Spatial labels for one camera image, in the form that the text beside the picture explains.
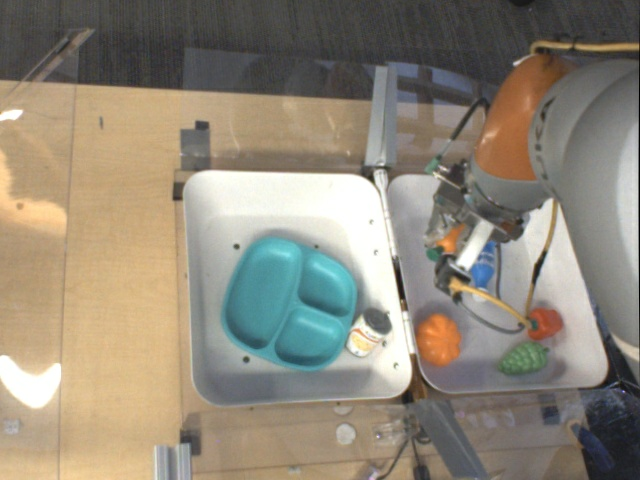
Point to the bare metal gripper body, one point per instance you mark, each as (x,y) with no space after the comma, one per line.
(457,200)

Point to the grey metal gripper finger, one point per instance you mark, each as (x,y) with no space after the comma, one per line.
(435,228)

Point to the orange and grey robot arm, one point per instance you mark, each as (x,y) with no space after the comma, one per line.
(575,133)

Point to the orange carrot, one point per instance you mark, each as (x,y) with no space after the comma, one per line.
(452,238)

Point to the blue and white bottle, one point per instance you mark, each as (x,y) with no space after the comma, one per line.
(484,268)

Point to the orange pumpkin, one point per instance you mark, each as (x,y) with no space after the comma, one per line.
(438,340)

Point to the white jar with grey lid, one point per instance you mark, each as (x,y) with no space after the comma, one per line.
(364,338)

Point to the white plastic tray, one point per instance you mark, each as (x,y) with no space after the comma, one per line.
(480,363)
(280,198)

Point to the red pepper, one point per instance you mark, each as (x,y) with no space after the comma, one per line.
(547,324)

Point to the green grapes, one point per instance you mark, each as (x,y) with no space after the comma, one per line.
(522,359)

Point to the blue divided plate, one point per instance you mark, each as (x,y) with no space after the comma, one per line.
(280,298)

